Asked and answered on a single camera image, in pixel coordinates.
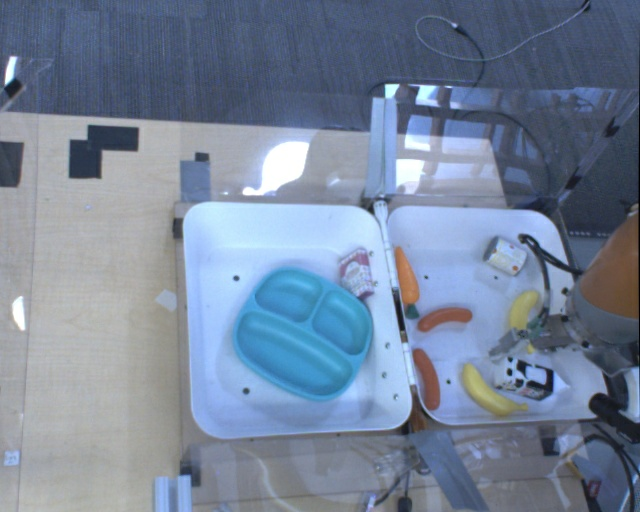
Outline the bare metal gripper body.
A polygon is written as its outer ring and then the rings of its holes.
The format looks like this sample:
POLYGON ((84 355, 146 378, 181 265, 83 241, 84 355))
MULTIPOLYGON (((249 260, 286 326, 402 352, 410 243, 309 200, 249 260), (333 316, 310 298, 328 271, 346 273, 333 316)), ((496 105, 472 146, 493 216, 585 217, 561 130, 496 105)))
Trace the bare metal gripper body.
POLYGON ((575 317, 565 314, 548 316, 545 321, 536 318, 529 322, 530 344, 538 351, 555 351, 561 348, 589 349, 590 334, 575 317))

